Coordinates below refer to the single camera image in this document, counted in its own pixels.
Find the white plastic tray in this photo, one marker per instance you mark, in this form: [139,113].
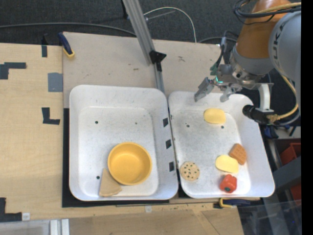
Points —
[115,131]
[207,141]

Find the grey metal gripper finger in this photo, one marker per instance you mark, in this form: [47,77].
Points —
[204,89]
[228,93]

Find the red bell pepper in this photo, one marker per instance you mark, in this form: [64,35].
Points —
[228,183]

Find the pale yellow oval toy food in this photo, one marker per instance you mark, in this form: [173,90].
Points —
[227,164]
[214,116]

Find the black cylinder on white bracket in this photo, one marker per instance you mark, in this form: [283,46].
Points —
[255,114]

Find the orange waffle biscuit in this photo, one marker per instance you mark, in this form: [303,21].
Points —
[238,153]

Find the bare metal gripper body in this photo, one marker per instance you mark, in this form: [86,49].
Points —
[240,78]

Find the tan pizza slice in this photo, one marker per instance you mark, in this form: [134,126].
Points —
[107,186]

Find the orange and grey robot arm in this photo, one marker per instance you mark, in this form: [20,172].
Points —
[259,35]

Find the chocolate chip cookie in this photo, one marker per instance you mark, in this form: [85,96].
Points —
[189,171]

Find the yellow bowl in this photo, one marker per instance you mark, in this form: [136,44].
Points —
[129,164]

